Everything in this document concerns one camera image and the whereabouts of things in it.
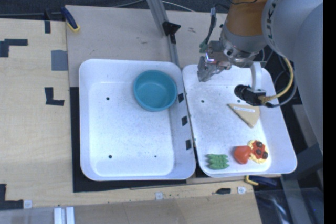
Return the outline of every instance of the red tomato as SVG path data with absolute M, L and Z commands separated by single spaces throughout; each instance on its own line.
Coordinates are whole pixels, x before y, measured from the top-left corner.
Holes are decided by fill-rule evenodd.
M 246 164 L 251 155 L 251 148 L 249 146 L 238 146 L 234 151 L 234 158 L 240 164 Z

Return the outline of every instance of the toy bread slice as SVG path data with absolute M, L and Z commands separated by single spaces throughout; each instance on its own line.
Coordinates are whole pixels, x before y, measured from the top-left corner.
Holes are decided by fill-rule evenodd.
M 260 116 L 260 109 L 258 106 L 245 104 L 228 104 L 228 106 L 243 120 L 248 126 L 253 128 Z

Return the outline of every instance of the white tray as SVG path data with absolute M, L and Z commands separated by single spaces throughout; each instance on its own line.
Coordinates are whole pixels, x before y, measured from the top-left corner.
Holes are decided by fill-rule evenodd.
M 238 100 L 234 88 L 251 85 L 251 70 L 232 66 L 215 74 L 209 81 L 199 82 L 197 65 L 183 69 L 183 81 L 187 95 L 188 109 L 198 161 L 202 171 L 210 177 L 241 175 L 266 175 L 291 173 L 297 166 L 296 155 L 286 128 L 281 109 L 260 107 L 260 118 L 250 128 L 234 111 L 229 103 L 246 104 Z M 274 95 L 272 79 L 267 70 L 262 69 L 263 89 L 267 95 Z M 269 157 L 264 164 L 248 161 L 239 164 L 233 157 L 236 146 L 247 145 L 250 140 L 260 140 L 269 149 Z M 208 167 L 207 154 L 226 154 L 229 167 L 213 170 Z
M 149 112 L 133 81 L 155 69 L 179 94 L 167 110 Z M 80 166 L 92 180 L 186 179 L 196 167 L 182 72 L 171 62 L 90 59 L 79 69 Z

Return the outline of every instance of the black mat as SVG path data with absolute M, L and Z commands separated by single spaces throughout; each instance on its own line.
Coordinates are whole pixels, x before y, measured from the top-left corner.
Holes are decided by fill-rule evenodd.
M 72 142 L 72 181 L 73 192 L 103 191 L 131 187 L 148 187 L 185 184 L 186 180 L 123 180 L 98 182 L 87 178 L 80 168 L 79 143 L 79 88 L 70 88 L 71 142 Z

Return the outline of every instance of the blue bowl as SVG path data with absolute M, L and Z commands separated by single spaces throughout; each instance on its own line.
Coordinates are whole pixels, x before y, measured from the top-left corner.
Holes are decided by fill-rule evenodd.
M 177 97 L 175 81 L 158 70 L 148 70 L 138 75 L 133 84 L 133 92 L 139 105 L 148 111 L 165 110 Z

